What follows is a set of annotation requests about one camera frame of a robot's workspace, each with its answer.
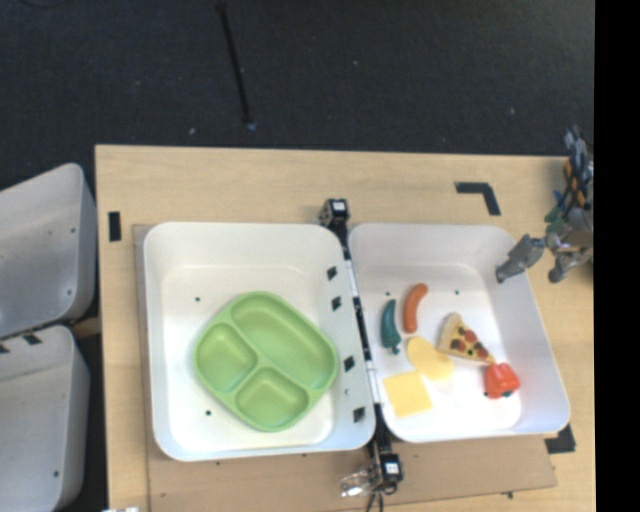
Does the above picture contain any yellow oval slice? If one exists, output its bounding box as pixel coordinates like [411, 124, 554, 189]
[405, 335, 457, 383]

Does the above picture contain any white plastic tray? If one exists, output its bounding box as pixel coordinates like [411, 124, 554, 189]
[346, 222, 572, 445]
[142, 221, 378, 463]

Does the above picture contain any yellow square cheese slice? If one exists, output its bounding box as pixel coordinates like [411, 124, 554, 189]
[382, 370, 434, 419]

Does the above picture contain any black block with wires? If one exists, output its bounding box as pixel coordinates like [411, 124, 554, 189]
[377, 452, 404, 484]
[318, 197, 352, 227]

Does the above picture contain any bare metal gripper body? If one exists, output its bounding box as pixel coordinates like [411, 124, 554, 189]
[544, 206, 595, 256]

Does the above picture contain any thin black and white rod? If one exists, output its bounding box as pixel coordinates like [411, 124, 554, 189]
[333, 219, 391, 457]

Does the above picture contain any red bell pepper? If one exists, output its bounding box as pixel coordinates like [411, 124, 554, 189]
[482, 362, 522, 400]

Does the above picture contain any orange sausage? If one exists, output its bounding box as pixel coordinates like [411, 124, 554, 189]
[402, 282, 430, 335]

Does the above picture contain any pizza slice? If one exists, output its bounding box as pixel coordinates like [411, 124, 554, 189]
[436, 311, 497, 367]

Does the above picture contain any green divided plate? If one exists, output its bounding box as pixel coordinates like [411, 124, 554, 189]
[192, 290, 342, 434]

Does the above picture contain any dark green chili pepper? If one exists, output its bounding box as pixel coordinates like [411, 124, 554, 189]
[380, 298, 403, 356]

